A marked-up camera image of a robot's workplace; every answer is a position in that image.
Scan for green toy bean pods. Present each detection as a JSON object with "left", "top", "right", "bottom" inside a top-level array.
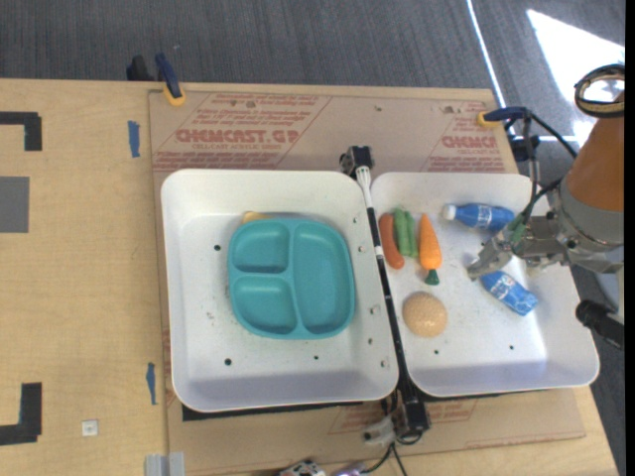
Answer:
[{"left": 392, "top": 206, "right": 420, "bottom": 259}]

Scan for black block with thin wires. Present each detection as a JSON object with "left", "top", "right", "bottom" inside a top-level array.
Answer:
[
  {"left": 339, "top": 144, "right": 375, "bottom": 176},
  {"left": 396, "top": 398, "right": 432, "bottom": 438}
]

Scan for black cylinder on white bracket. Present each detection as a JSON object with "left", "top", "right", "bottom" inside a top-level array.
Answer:
[{"left": 574, "top": 271, "right": 625, "bottom": 350}]

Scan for thin black and white rod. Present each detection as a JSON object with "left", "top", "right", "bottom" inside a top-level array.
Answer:
[{"left": 354, "top": 165, "right": 416, "bottom": 406}]

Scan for teal divided plate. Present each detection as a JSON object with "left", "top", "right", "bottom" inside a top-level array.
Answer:
[{"left": 226, "top": 217, "right": 357, "bottom": 341}]

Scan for black and white packet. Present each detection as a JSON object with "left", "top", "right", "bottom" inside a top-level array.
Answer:
[{"left": 279, "top": 458, "right": 327, "bottom": 476}]

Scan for blue bottle with white cap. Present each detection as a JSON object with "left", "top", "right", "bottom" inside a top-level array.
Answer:
[{"left": 442, "top": 202, "right": 517, "bottom": 233}]

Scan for white plastic tray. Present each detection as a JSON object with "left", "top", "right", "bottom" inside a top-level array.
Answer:
[
  {"left": 369, "top": 171, "right": 601, "bottom": 399},
  {"left": 160, "top": 168, "right": 401, "bottom": 414}
]

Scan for brown cardboard board red print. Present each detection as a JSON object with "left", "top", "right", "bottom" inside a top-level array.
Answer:
[{"left": 147, "top": 82, "right": 587, "bottom": 470}]

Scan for tan toy bread roll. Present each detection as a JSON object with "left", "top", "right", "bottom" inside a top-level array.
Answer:
[{"left": 401, "top": 291, "right": 449, "bottom": 339}]

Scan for orange toy sausage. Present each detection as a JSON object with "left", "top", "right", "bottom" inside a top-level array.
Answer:
[{"left": 377, "top": 212, "right": 407, "bottom": 271}]

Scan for blue bottle without cap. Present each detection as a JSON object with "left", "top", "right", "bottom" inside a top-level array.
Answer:
[{"left": 479, "top": 270, "right": 540, "bottom": 317}]

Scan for orange toy carrot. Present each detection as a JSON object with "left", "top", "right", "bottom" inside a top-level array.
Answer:
[{"left": 417, "top": 212, "right": 444, "bottom": 287}]

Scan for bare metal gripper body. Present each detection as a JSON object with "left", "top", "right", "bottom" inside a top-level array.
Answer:
[{"left": 510, "top": 214, "right": 572, "bottom": 270}]

